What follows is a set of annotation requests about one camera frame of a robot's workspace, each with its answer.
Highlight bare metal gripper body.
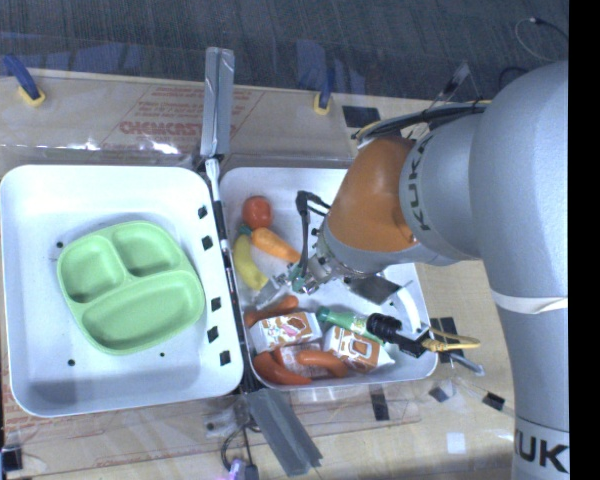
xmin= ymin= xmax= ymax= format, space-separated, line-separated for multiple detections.
xmin=277 ymin=253 xmax=354 ymax=295

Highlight orange sausage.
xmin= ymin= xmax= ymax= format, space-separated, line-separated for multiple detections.
xmin=243 ymin=293 xmax=300 ymax=329
xmin=251 ymin=350 xmax=313 ymax=387
xmin=295 ymin=349 xmax=350 ymax=380

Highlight yellow banana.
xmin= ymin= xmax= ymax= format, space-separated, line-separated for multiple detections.
xmin=232 ymin=233 xmax=271 ymax=292

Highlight white and orange carton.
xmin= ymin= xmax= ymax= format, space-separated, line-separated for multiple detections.
xmin=249 ymin=310 xmax=324 ymax=355
xmin=321 ymin=324 xmax=397 ymax=375

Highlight green bottle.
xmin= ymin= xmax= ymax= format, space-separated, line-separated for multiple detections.
xmin=315 ymin=305 xmax=384 ymax=345

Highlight orange carrot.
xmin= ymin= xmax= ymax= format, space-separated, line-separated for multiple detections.
xmin=237 ymin=224 xmax=302 ymax=265

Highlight red tomato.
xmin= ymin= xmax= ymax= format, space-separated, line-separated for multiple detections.
xmin=241 ymin=195 xmax=274 ymax=231

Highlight white plastic tray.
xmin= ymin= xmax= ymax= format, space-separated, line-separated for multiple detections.
xmin=0 ymin=163 xmax=245 ymax=419
xmin=218 ymin=166 xmax=440 ymax=392

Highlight green divided plate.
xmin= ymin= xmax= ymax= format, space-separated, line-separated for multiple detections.
xmin=55 ymin=219 xmax=207 ymax=356

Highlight brown cardboard board red print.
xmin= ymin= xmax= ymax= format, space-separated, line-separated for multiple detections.
xmin=0 ymin=67 xmax=517 ymax=480

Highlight black cylinder on white bracket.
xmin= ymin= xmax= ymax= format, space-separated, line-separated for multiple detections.
xmin=365 ymin=283 xmax=434 ymax=360

